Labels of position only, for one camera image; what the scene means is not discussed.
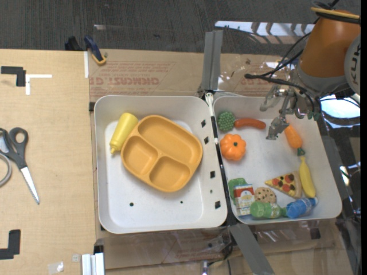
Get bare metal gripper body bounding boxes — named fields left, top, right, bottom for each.
left=285, top=86, right=321, bottom=121

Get orange carrot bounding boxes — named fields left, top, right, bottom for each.
left=283, top=124, right=306, bottom=157

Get orange sausage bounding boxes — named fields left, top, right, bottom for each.
left=233, top=117, right=267, bottom=131

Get white plastic tray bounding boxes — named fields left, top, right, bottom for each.
left=93, top=95, right=229, bottom=235
left=212, top=95, right=343, bottom=226

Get orange pumpkin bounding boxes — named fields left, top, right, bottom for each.
left=219, top=133, right=247, bottom=162

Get green grapes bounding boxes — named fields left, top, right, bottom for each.
left=217, top=111, right=237, bottom=132

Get pizza slice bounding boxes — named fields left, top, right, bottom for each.
left=264, top=170, right=303, bottom=199

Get yellow banana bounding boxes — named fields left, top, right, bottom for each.
left=298, top=155, right=317, bottom=199

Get brown biscuit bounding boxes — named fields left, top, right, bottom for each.
left=253, top=186, right=278, bottom=205

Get green toy vegetable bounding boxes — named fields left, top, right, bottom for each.
left=228, top=177, right=249, bottom=206

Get red and white carton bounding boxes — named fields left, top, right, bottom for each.
left=232, top=183, right=256, bottom=218

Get green bottle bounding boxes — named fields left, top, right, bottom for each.
left=249, top=200, right=288, bottom=221

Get blue bottle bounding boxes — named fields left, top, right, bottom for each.
left=286, top=197, right=319, bottom=219

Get orange divided plate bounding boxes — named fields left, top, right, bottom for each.
left=120, top=114, right=204, bottom=194

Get brown cardboard board red print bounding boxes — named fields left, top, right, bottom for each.
left=87, top=49, right=355, bottom=270

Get yellow squeeze bottle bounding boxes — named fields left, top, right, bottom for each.
left=109, top=112, right=139, bottom=155

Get grey handled scissors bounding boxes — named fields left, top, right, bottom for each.
left=0, top=127, right=41, bottom=206

